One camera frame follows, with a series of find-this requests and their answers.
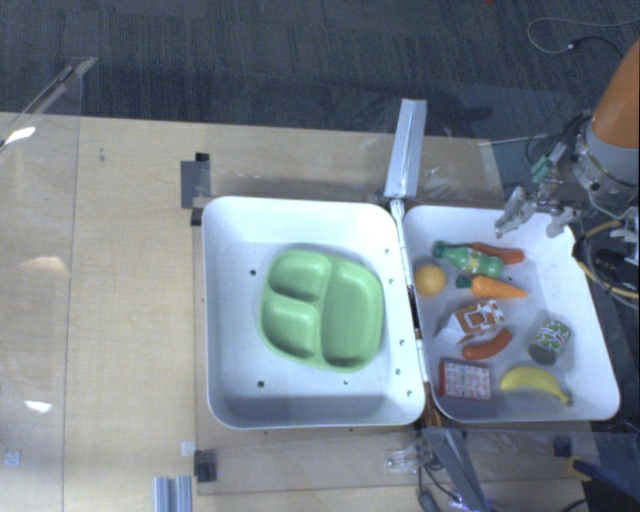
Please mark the orange carrot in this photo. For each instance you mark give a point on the orange carrot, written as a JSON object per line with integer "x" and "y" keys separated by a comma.
{"x": 495, "y": 288}

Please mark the yellow banana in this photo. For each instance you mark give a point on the yellow banana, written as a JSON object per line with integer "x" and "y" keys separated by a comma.
{"x": 532, "y": 380}

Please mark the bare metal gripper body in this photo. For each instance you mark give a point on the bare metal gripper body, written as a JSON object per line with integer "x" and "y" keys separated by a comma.
{"x": 602, "y": 186}

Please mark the green divided plate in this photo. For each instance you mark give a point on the green divided plate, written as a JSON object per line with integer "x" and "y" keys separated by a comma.
{"x": 350, "y": 315}

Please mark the orange sausage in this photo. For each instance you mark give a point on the orange sausage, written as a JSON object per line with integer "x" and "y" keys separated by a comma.
{"x": 510, "y": 255}
{"x": 487, "y": 346}

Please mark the yellow orange fruit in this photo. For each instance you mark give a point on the yellow orange fruit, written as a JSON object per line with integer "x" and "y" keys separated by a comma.
{"x": 429, "y": 279}

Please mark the green and white can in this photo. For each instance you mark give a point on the green and white can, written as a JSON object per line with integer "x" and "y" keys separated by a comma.
{"x": 550, "y": 341}

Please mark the green plastic bottle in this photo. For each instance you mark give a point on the green plastic bottle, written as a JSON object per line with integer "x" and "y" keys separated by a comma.
{"x": 475, "y": 260}

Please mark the white plastic tray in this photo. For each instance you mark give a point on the white plastic tray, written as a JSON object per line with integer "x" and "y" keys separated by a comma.
{"x": 235, "y": 310}
{"x": 575, "y": 320}

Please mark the black cylinder on white bracket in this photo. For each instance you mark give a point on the black cylinder on white bracket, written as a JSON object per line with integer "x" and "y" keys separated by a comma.
{"x": 611, "y": 259}

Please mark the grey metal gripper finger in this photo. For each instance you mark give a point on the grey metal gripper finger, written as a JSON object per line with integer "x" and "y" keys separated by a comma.
{"x": 561, "y": 222}
{"x": 515, "y": 207}

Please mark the orange and white carton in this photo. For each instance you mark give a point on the orange and white carton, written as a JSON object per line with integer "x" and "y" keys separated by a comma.
{"x": 477, "y": 320}

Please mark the red and white packet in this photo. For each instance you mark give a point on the red and white packet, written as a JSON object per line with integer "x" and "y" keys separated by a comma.
{"x": 465, "y": 380}

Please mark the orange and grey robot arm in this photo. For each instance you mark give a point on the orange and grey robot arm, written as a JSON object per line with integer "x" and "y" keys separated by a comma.
{"x": 617, "y": 105}

